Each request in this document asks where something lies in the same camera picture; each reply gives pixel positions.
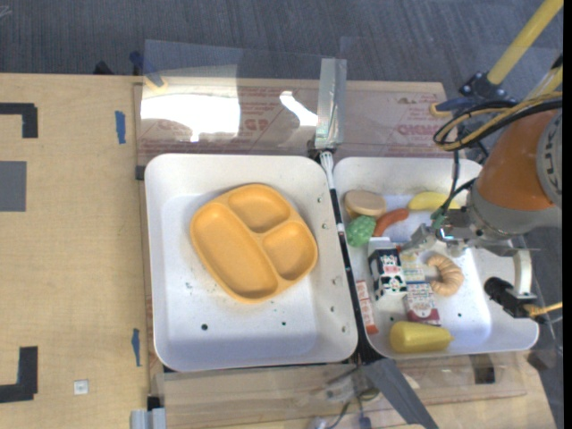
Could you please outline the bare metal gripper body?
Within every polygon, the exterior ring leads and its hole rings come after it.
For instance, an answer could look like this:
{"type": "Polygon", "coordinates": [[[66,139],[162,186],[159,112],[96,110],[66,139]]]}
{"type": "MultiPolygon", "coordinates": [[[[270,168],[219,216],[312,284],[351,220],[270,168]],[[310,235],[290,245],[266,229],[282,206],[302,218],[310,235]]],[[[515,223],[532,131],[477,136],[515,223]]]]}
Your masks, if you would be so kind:
{"type": "Polygon", "coordinates": [[[513,257],[519,251],[531,250],[521,237],[491,228],[465,206],[447,211],[439,208],[433,213],[433,227],[439,241],[446,244],[447,240],[465,240],[467,251],[483,249],[498,257],[513,257]]]}

